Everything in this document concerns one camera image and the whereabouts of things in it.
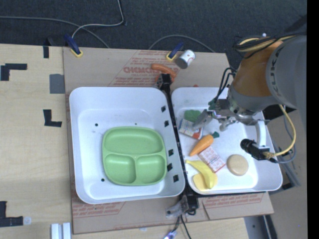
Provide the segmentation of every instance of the white cable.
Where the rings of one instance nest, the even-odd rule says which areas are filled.
[[[74,38],[74,36],[75,36],[75,34],[80,30],[80,29],[82,29],[82,28],[84,28],[84,27],[88,27],[88,26],[103,26],[103,27],[111,27],[111,26],[119,26],[119,25],[121,25],[121,24],[123,24],[123,22],[124,22],[124,16],[123,16],[123,12],[122,12],[122,8],[121,8],[121,3],[120,3],[120,0],[117,0],[118,1],[118,5],[119,5],[119,9],[120,9],[120,14],[121,14],[121,22],[119,22],[119,23],[116,23],[116,24],[110,24],[110,25],[106,25],[106,24],[86,24],[86,25],[83,25],[83,26],[80,26],[80,27],[78,27],[75,31],[74,31],[74,33],[72,34],[72,38]]]
[[[205,45],[204,43],[202,43],[202,42],[200,42],[200,41],[198,41],[198,40],[196,40],[196,39],[194,39],[194,38],[192,38],[192,37],[189,37],[189,36],[186,36],[186,35],[181,35],[181,34],[172,34],[172,35],[164,36],[164,37],[160,38],[159,40],[157,40],[155,43],[153,43],[153,44],[149,47],[149,50],[152,49],[153,46],[154,46],[155,44],[157,44],[158,42],[160,42],[160,41],[162,41],[162,40],[164,40],[164,39],[166,39],[166,38],[170,38],[170,37],[182,37],[182,38],[190,39],[190,40],[192,40],[192,41],[194,41],[194,42],[197,42],[197,43],[199,43],[200,45],[204,46],[206,49],[210,50],[211,52],[213,52],[213,53],[215,52],[213,49],[209,48],[209,47],[208,47],[207,45]]]
[[[62,20],[62,19],[56,19],[56,18],[42,18],[42,17],[19,17],[19,16],[0,16],[0,18],[3,19],[21,19],[21,20],[47,20],[47,21],[55,21],[55,22],[61,22],[61,23],[65,23],[65,24],[69,24],[72,26],[76,26],[79,27],[80,25],[77,25],[75,23],[66,21],[66,20]],[[98,39],[100,42],[102,42],[105,47],[109,48],[109,46],[100,38],[98,37],[95,33],[87,30],[87,29],[83,29],[85,31],[87,31],[88,33],[90,33],[91,35],[93,35],[96,39]]]

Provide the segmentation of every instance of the yellow cable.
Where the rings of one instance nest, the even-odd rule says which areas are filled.
[[[283,155],[283,154],[286,154],[295,144],[296,142],[296,129],[295,129],[295,126],[292,122],[292,120],[290,119],[290,117],[288,116],[285,108],[282,106],[282,105],[279,105],[280,109],[282,110],[283,114],[285,115],[285,117],[287,118],[292,130],[293,130],[293,140],[292,140],[292,143],[289,145],[288,148],[286,148],[285,150],[283,151],[280,151],[280,152],[277,152],[277,153],[271,153],[271,152],[265,152],[264,155],[267,157],[267,158],[271,158],[271,157],[275,157],[275,156],[280,156],[280,155]]]
[[[279,38],[277,41],[283,41],[283,40],[292,38],[294,36],[295,35],[284,36],[284,37]],[[275,39],[270,39],[270,40],[264,41],[264,42],[256,44],[256,45],[252,45],[252,46],[247,47],[247,48],[240,48],[241,45],[243,45],[243,44],[245,44],[247,42],[255,41],[255,40],[257,41],[257,40],[260,40],[260,39],[261,38],[255,38],[255,37],[244,39],[238,44],[237,50],[240,51],[240,52],[256,51],[256,50],[259,50],[259,49],[262,49],[262,48],[266,47],[267,45],[270,45],[272,42],[275,41]]]

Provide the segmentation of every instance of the green divided plate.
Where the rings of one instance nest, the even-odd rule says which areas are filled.
[[[120,185],[142,186],[166,176],[166,149],[161,135],[146,127],[122,126],[105,132],[104,171]]]

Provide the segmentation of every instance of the dark carpet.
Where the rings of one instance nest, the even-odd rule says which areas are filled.
[[[179,34],[194,38],[215,52],[227,54],[237,68],[241,57],[232,49],[239,37],[274,36],[307,30],[307,0],[120,0],[125,25],[89,27],[111,48],[148,49],[160,38]],[[117,0],[0,0],[1,16],[45,17],[89,23],[121,21]],[[51,20],[0,18],[0,43],[63,46],[63,35],[77,27]],[[82,47],[105,47],[97,38],[80,30],[74,36]],[[180,41],[185,49],[210,52],[186,38],[171,37],[152,49],[171,50]]]

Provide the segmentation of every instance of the blue clamp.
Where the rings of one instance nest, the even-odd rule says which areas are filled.
[[[173,61],[177,55],[177,52],[180,51],[183,48],[183,46],[183,42],[180,42],[178,45],[176,45],[176,47],[166,55],[166,59],[170,62]]]
[[[68,35],[65,34],[63,36],[63,39],[68,43],[68,45],[71,47],[71,52],[77,57],[80,58],[83,55],[83,52],[79,49],[79,46],[76,44],[76,42],[74,41],[74,39]]]

